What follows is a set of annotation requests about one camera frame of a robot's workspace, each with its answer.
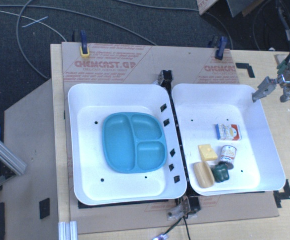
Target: dark floor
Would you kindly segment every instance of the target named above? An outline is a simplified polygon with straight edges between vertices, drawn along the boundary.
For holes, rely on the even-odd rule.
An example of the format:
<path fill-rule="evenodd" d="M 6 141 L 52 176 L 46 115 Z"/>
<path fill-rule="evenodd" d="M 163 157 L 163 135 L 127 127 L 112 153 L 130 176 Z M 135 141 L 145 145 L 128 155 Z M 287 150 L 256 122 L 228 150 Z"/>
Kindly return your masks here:
<path fill-rule="evenodd" d="M 18 15 L 22 6 L 30 0 L 0 0 L 0 11 Z M 170 8 L 197 9 L 196 0 L 125 0 L 143 5 Z M 175 47 L 207 47 L 213 38 L 231 37 L 234 50 L 262 50 L 274 48 L 288 51 L 289 46 L 281 21 L 275 8 L 275 0 L 259 11 L 232 18 L 226 0 L 219 0 L 202 17 L 197 12 L 161 10 L 124 4 L 112 0 L 34 0 L 30 6 L 62 8 L 81 12 L 123 26 L 147 40 L 109 23 L 67 11 L 28 7 L 23 16 L 54 28 L 67 41 L 72 41 L 74 30 L 85 30 L 90 43 L 133 44 Z M 290 13 L 290 0 L 283 0 Z M 0 123 L 3 112 L 37 87 L 46 79 L 37 74 L 22 55 L 17 43 L 18 17 L 0 12 Z M 28 61 L 47 78 L 50 78 L 50 45 L 64 40 L 56 32 L 41 24 L 30 24 L 22 18 L 18 36 Z"/>

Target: black clip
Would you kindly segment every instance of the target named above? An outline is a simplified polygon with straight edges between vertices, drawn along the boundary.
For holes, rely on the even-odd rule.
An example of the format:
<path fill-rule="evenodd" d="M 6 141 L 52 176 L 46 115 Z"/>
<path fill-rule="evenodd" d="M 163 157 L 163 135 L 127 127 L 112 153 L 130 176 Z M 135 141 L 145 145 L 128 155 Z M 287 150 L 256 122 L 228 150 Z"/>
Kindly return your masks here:
<path fill-rule="evenodd" d="M 88 44 L 87 44 L 87 37 L 86 37 L 85 31 L 82 30 L 80 32 L 80 38 L 81 38 L 80 55 L 83 58 L 88 58 L 90 53 L 89 53 L 89 48 L 88 48 Z"/>
<path fill-rule="evenodd" d="M 218 42 L 218 50 L 216 50 L 215 58 L 218 60 L 222 60 L 224 56 L 224 50 L 227 45 L 227 38 L 222 36 Z"/>

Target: black hole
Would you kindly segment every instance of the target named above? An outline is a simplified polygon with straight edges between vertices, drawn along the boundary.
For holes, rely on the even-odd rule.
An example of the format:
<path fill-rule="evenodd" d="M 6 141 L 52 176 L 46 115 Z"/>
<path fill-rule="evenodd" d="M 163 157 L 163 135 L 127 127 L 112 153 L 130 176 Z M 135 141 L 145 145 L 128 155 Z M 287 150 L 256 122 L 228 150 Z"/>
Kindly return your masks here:
<path fill-rule="evenodd" d="M 172 171 L 173 169 L 174 169 L 174 165 L 173 164 L 169 165 L 169 170 Z"/>
<path fill-rule="evenodd" d="M 170 154 L 171 157 L 173 157 L 173 156 L 175 155 L 175 153 L 176 153 L 176 152 L 175 152 L 175 150 L 173 149 L 173 150 L 170 151 L 169 154 Z"/>
<path fill-rule="evenodd" d="M 167 105 L 166 105 L 166 104 L 163 104 L 163 105 L 160 107 L 160 112 L 164 111 L 166 108 L 167 108 Z"/>
<path fill-rule="evenodd" d="M 169 119 L 164 120 L 164 126 L 166 127 L 169 124 Z"/>
<path fill-rule="evenodd" d="M 180 177 L 179 176 L 174 176 L 174 182 L 177 183 L 180 181 Z"/>

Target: blue plate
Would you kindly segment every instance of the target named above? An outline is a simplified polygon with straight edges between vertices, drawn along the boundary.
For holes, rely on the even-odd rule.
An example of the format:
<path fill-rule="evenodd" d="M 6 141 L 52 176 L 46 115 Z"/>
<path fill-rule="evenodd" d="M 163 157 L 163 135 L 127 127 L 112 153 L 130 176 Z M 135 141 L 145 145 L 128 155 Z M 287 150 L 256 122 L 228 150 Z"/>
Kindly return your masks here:
<path fill-rule="evenodd" d="M 110 115 L 103 124 L 102 142 L 107 163 L 120 173 L 152 172 L 167 159 L 164 131 L 157 119 L 148 114 Z"/>

